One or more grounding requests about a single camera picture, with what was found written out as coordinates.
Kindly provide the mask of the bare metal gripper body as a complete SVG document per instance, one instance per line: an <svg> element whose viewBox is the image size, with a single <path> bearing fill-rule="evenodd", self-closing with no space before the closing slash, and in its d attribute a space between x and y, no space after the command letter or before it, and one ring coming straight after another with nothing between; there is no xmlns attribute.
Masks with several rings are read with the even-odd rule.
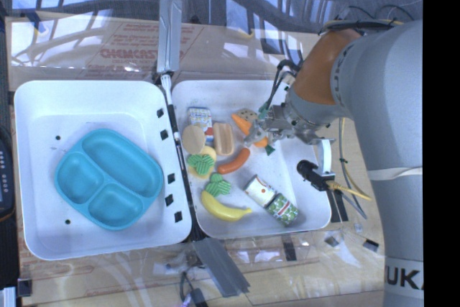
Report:
<svg viewBox="0 0 460 307"><path fill-rule="evenodd" d="M260 132L266 137L267 131L278 130L279 140L298 138L301 142L310 145L318 139L316 132L324 124L313 123L301 117L294 108L287 104L273 105L262 119L257 121Z"/></svg>

